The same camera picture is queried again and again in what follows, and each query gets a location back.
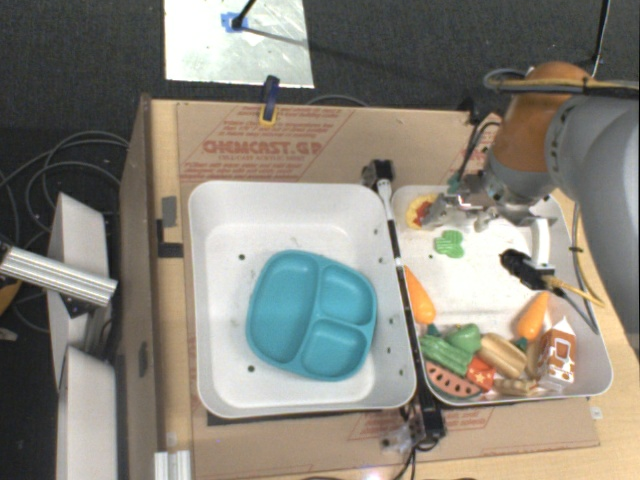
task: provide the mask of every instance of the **toy milk carton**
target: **toy milk carton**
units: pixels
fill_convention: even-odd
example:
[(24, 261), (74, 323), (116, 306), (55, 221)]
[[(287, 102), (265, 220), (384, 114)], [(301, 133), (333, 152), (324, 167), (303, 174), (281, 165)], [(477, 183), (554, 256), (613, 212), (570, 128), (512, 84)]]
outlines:
[(575, 376), (576, 334), (566, 318), (540, 338), (538, 386), (555, 391), (573, 383)]

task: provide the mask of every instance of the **blue and yellow clip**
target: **blue and yellow clip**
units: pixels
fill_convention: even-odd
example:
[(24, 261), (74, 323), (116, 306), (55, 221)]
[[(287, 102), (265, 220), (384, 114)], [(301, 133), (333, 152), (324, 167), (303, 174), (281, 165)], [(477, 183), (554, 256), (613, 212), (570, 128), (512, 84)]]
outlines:
[(261, 126), (273, 126), (276, 124), (278, 109), (276, 107), (276, 97), (280, 90), (280, 79), (269, 75), (262, 86), (262, 106), (260, 107), (260, 118), (258, 122)]

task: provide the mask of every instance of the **green clover-shaped toy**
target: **green clover-shaped toy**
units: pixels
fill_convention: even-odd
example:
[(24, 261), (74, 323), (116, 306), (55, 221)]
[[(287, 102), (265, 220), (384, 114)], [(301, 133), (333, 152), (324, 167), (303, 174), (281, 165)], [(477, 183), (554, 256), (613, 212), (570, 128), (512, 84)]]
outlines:
[(460, 245), (462, 243), (462, 233), (453, 229), (449, 229), (442, 233), (442, 236), (435, 239), (435, 250), (439, 254), (445, 254), (449, 258), (462, 258), (464, 249)]

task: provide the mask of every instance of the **white tray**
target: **white tray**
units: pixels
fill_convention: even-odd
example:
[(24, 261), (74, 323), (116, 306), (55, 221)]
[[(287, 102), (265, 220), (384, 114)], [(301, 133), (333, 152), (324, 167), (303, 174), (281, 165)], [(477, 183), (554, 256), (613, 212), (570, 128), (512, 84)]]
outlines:
[[(359, 185), (211, 181), (189, 199), (198, 389), (214, 414), (241, 418), (399, 407), (416, 386), (384, 208)], [(266, 261), (286, 249), (348, 265), (372, 283), (376, 329), (353, 377), (323, 382), (262, 362), (245, 338)]]
[[(489, 223), (489, 227), (476, 233), (473, 219), (462, 212), (455, 212), (455, 219), (434, 231), (409, 228), (405, 212), (419, 196), (446, 191), (447, 187), (406, 186), (393, 197), (392, 205), (397, 222), (398, 239), (402, 259), (424, 285), (436, 307), (435, 324), (446, 331), (456, 324), (476, 323), (482, 333), (495, 332), (508, 339), (515, 336), (517, 318), (534, 292), (511, 276), (501, 265), (499, 254), (513, 248), (532, 254), (531, 230), (516, 227), (504, 219)], [(556, 276), (577, 284), (572, 266), (570, 239), (562, 210), (550, 198), (533, 208), (535, 215), (555, 219), (550, 226), (550, 263), (556, 267)], [(457, 229), (463, 234), (465, 254), (452, 259), (434, 250), (434, 239), (447, 229)], [(575, 299), (583, 308), (579, 298)], [(571, 305), (558, 298), (550, 299), (545, 325), (557, 323), (563, 316), (573, 327), (576, 342), (575, 382), (561, 393), (545, 391), (539, 396), (514, 397), (489, 392), (480, 398), (460, 401), (453, 397), (434, 394), (450, 405), (482, 405), (499, 402), (511, 403), (551, 398), (592, 396), (605, 392), (611, 385), (611, 362), (601, 335), (594, 334)]]

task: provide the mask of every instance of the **toy watermelon slice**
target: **toy watermelon slice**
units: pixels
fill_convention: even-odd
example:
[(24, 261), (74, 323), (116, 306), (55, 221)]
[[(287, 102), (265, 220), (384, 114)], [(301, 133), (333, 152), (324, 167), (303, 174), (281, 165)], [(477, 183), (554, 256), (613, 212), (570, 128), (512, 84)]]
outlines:
[(446, 397), (467, 400), (482, 393), (479, 386), (431, 361), (425, 361), (427, 378), (431, 387)]

